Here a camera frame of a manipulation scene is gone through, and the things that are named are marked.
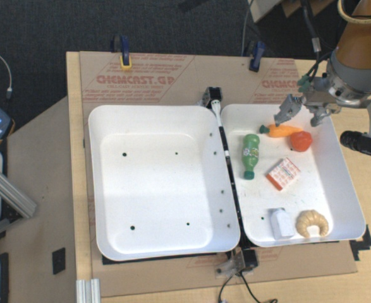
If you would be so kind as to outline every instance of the wooden table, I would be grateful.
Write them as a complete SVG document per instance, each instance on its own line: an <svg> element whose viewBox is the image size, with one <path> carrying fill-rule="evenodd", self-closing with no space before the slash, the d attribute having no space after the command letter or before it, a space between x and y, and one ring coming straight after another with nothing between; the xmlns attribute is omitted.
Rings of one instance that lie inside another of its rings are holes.
<svg viewBox="0 0 371 303"><path fill-rule="evenodd" d="M68 101L70 113L71 165L73 179L73 207L76 248L76 277L92 278L90 236L87 206L85 154L83 149L83 113L80 86L80 53L67 53ZM300 73L312 65L312 61L296 61ZM340 135L345 130L367 131L366 110L343 109L334 115L333 123ZM371 157L343 148L348 169L360 200L371 233ZM323 276L277 282L255 283L253 293L260 300L278 298L279 302L371 302L371 250L360 252L358 273ZM102 299L112 302L217 302L219 289L198 288L154 294L130 295ZM223 298L230 303L249 302L244 285L226 287Z"/></svg>

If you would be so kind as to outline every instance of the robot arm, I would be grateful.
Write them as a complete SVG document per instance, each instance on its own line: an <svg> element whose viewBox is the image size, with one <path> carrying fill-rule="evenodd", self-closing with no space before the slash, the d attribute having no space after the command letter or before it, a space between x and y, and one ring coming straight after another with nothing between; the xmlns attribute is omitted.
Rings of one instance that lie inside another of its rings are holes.
<svg viewBox="0 0 371 303"><path fill-rule="evenodd" d="M370 130L367 134L345 132L341 143L353 150L371 155L371 0L361 0L352 16L338 1L340 15L348 21L336 49L317 60L299 82L300 97L288 95L274 116L276 125L290 120L302 105L311 113L310 124L318 126L324 117L339 113L343 107L368 109ZM329 57L326 72L315 74L319 62Z"/></svg>

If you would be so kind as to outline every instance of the yellow cable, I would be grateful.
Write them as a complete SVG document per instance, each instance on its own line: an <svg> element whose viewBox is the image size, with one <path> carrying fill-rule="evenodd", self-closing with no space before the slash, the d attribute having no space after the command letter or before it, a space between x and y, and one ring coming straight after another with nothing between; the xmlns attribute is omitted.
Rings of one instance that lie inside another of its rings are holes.
<svg viewBox="0 0 371 303"><path fill-rule="evenodd" d="M338 0L337 9L340 16L348 23L356 23L358 25L371 25L371 19L359 19L348 16L344 12L342 0Z"/></svg>

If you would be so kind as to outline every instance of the white plastic tray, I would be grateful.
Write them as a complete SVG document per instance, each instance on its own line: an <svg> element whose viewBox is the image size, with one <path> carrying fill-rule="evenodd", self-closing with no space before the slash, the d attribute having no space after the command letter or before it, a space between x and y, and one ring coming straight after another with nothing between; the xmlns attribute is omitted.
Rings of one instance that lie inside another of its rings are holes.
<svg viewBox="0 0 371 303"><path fill-rule="evenodd" d="M240 228L213 113L102 105L88 120L97 243L109 259L232 250Z"/></svg>
<svg viewBox="0 0 371 303"><path fill-rule="evenodd" d="M284 123L312 134L313 143L303 153L291 150L289 138L259 134L255 178L252 181L243 178L243 137L248 133L258 134L262 124L274 123L273 116L278 112L278 105L234 104L225 107L221 115L247 237L262 247L360 238L365 231L365 220L329 117L313 128L311 113L302 108L296 117ZM301 173L297 180L278 191L265 175L286 157ZM270 222L271 210L275 208L284 208L294 224L301 211L317 210L328 220L329 234L319 237L318 228L309 227L309 239L296 233L290 239L275 240Z"/></svg>

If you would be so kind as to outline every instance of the bottle cap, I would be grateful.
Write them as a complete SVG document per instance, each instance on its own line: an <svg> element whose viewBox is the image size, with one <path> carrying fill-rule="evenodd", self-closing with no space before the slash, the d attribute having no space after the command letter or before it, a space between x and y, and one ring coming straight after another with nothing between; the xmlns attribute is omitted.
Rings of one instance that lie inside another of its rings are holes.
<svg viewBox="0 0 371 303"><path fill-rule="evenodd" d="M244 172L244 178L245 179L253 179L254 178L254 172L252 172L251 170L246 170Z"/></svg>

